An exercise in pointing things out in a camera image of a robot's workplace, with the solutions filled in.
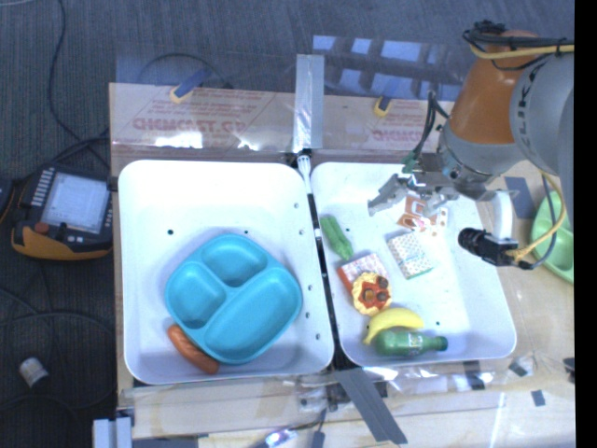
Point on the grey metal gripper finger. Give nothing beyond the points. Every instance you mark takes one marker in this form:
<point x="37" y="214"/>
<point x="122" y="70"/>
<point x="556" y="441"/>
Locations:
<point x="388" y="196"/>
<point x="434" y="204"/>

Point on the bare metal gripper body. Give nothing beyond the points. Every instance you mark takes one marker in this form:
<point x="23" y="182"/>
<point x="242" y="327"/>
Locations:
<point x="438" y="175"/>

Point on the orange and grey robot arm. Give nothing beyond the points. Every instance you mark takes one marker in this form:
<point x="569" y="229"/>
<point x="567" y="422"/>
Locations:
<point x="485" y="110"/>

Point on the orange and white packet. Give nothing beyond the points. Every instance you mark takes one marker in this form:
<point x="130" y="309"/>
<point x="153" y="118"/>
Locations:
<point x="412" y="217"/>

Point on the green pea pod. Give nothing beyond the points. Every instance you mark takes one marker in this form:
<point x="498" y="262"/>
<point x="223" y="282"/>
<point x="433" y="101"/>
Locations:
<point x="337" y="237"/>

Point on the red and white patterned carton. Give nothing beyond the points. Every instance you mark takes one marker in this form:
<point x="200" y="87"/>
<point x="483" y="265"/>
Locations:
<point x="361" y="265"/>

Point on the white plastic tray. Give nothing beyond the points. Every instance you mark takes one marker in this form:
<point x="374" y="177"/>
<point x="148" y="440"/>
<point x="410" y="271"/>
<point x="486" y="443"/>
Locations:
<point x="186" y="194"/>
<point x="466" y="297"/>

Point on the yellow pizza slice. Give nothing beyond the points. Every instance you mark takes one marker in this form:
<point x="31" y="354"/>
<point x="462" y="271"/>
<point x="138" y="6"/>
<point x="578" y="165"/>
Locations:
<point x="370" y="294"/>

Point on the yellow banana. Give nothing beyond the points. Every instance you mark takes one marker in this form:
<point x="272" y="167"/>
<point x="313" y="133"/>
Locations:
<point x="394" y="320"/>

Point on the green divided plate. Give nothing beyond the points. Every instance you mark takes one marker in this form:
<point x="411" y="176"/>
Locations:
<point x="557" y="250"/>

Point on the green bottle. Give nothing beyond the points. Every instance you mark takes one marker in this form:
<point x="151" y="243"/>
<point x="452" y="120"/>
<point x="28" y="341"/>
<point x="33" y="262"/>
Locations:
<point x="403" y="342"/>

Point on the blue divided plate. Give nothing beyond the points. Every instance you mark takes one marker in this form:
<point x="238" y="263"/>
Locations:
<point x="233" y="297"/>

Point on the brown cardboard board red print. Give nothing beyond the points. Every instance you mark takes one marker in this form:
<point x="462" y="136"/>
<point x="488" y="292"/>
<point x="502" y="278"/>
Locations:
<point x="196" y="119"/>

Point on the orange sausage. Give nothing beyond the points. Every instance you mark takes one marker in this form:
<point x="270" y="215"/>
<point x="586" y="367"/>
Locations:
<point x="189" y="350"/>

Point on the small grey can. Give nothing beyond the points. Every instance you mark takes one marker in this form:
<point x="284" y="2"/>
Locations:
<point x="33" y="371"/>

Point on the black cylinder on white bracket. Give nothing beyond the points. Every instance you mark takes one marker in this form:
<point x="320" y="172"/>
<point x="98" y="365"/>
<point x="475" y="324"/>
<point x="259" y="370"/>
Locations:
<point x="485" y="244"/>

